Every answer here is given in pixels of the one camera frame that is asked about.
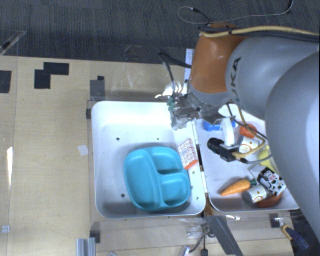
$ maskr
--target yellow cable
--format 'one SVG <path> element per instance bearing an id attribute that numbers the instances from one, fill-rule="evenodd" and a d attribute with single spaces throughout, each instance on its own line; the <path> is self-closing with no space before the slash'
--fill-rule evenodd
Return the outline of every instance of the yellow cable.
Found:
<path id="1" fill-rule="evenodd" d="M 239 35 L 239 34 L 247 34 L 247 33 L 254 33 L 254 32 L 263 32 L 263 31 L 277 31 L 277 32 L 295 33 L 295 34 L 302 34 L 302 35 L 309 35 L 309 36 L 318 36 L 318 37 L 320 36 L 320 34 L 318 33 L 313 33 L 306 30 L 286 27 L 286 26 L 254 26 L 254 27 L 234 29 L 232 31 L 219 32 L 219 33 L 201 32 L 201 35 L 207 38 L 220 38 L 220 37 L 225 37 L 229 35 Z"/>
<path id="2" fill-rule="evenodd" d="M 242 113 L 242 110 L 239 108 L 239 113 L 242 119 L 243 124 L 245 125 L 245 128 L 254 136 L 257 137 L 258 139 L 260 139 L 262 141 L 262 143 L 255 149 L 253 149 L 252 151 L 248 152 L 248 153 L 240 153 L 240 152 L 234 152 L 232 153 L 232 155 L 238 160 L 241 158 L 246 158 L 250 155 L 252 155 L 253 153 L 259 151 L 260 149 L 262 149 L 265 144 L 266 141 L 264 140 L 264 138 L 262 138 L 261 136 L 259 136 L 258 134 L 254 133 L 254 131 L 251 129 L 251 127 L 247 124 L 245 118 L 244 118 L 244 114 Z"/>

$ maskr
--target white cable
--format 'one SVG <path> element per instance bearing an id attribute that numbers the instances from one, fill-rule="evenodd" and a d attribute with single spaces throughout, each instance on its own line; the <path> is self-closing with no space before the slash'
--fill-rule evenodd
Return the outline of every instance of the white cable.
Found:
<path id="1" fill-rule="evenodd" d="M 206 25 L 208 23 L 210 24 L 213 24 L 213 23 L 225 23 L 225 22 L 232 22 L 232 21 L 237 21 L 237 20 L 241 20 L 241 19 L 246 19 L 246 18 L 252 18 L 252 17 L 270 17 L 270 16 L 280 16 L 280 15 L 284 15 L 284 14 L 287 14 L 293 7 L 294 5 L 294 2 L 295 0 L 292 0 L 291 2 L 291 5 L 290 7 L 284 11 L 284 12 L 281 12 L 281 13 L 274 13 L 274 14 L 257 14 L 257 15 L 248 15 L 248 16 L 243 16 L 243 17 L 238 17 L 238 18 L 232 18 L 232 19 L 227 19 L 227 20 L 222 20 L 222 21 L 211 21 L 211 22 L 191 22 L 191 21 L 187 21 L 186 19 L 182 18 L 181 15 L 180 15 L 180 11 L 182 9 L 190 9 L 190 10 L 194 10 L 193 7 L 190 7 L 190 6 L 183 6 L 183 7 L 180 7 L 177 14 L 179 16 L 179 18 L 181 20 L 183 20 L 185 23 L 188 23 L 188 24 L 192 24 L 192 25 Z"/>

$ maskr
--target white can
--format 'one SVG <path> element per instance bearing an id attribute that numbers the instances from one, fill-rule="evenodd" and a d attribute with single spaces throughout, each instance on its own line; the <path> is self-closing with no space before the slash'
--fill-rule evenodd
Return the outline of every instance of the white can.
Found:
<path id="1" fill-rule="evenodd" d="M 268 197 L 268 190 L 263 185 L 257 185 L 243 192 L 243 199 L 249 204 L 256 204 Z"/>

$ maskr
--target wooden table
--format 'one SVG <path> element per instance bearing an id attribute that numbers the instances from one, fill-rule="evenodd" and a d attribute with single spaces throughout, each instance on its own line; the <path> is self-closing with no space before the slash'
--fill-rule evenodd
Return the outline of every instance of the wooden table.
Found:
<path id="1" fill-rule="evenodd" d="M 18 68 L 12 66 L 17 87 L 8 206 L 11 230 L 7 239 L 2 234 L 1 247 L 5 248 L 7 242 L 7 254 L 1 255 L 76 255 L 77 239 L 89 238 L 93 225 L 101 225 L 106 233 L 96 246 L 98 256 L 107 256 L 111 251 L 118 256 L 176 256 L 184 244 L 196 243 L 187 238 L 186 224 L 179 219 L 154 219 L 153 228 L 149 228 L 148 219 L 114 221 L 95 215 L 89 156 L 82 156 L 78 149 L 89 146 L 86 111 L 90 80 L 105 77 L 106 92 L 113 97 L 155 96 L 170 84 L 162 65 L 5 58 L 8 63 L 17 61 Z M 52 75 L 51 89 L 35 89 L 35 70 L 43 70 L 44 62 L 68 63 L 69 75 Z M 184 69 L 173 66 L 172 72 L 183 83 Z M 0 94 L 1 113 L 15 109 L 8 104 L 15 93 L 15 87 L 11 89 L 9 94 Z M 2 114 L 1 119 L 8 122 L 8 129 L 13 129 L 7 116 Z M 2 188 L 0 196 L 8 196 Z M 288 212 L 280 214 L 290 221 Z M 279 228 L 271 228 L 268 220 L 258 223 L 258 227 L 256 221 L 230 225 L 244 255 L 294 255 L 291 242 Z M 207 239 L 206 243 L 211 254 L 225 255 L 216 238 Z M 202 245 L 192 255 L 200 255 L 201 248 Z"/>

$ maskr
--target blue divided tray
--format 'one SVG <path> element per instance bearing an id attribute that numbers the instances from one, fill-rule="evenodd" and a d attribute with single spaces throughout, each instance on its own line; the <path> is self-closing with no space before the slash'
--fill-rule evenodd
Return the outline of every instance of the blue divided tray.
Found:
<path id="1" fill-rule="evenodd" d="M 191 195 L 188 172 L 169 147 L 148 147 L 129 153 L 124 161 L 126 188 L 133 204 L 146 212 L 183 205 Z"/>

